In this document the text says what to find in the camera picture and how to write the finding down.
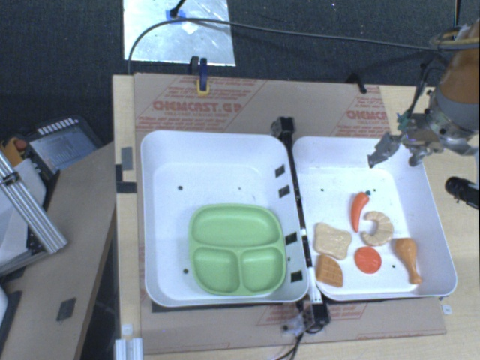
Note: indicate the red tomato slice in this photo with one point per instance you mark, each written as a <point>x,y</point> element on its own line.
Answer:
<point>368,260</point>

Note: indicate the brown cardboard board red print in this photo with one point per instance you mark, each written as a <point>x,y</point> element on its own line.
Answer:
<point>240,103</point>

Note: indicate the beige bread slice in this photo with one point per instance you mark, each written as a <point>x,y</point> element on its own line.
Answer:
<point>332,240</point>

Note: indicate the white plastic tray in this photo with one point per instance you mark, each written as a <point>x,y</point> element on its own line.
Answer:
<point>168,216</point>
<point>412,208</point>

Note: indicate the orange carrot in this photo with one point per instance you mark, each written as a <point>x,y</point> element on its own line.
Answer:
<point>358,210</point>

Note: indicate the thin black and white rod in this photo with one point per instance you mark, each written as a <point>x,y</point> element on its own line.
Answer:
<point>298,197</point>

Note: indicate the brown chicken drumstick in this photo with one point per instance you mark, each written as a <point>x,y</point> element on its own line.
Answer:
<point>408,255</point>

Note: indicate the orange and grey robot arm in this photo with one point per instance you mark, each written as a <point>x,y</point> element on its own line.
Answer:
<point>461,81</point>

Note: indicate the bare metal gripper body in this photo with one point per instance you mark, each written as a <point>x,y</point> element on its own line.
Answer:
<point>438,136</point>

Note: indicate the green divided plate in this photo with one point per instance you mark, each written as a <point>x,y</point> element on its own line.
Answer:
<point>236,246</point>

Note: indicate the beige croissant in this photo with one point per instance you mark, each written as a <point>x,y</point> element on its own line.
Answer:
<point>384,229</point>

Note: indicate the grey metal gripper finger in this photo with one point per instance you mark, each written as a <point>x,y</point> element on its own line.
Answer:
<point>383,149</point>
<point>417,157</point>

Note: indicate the orange waffle piece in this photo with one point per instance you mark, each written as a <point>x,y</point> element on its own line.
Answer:
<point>330,272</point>

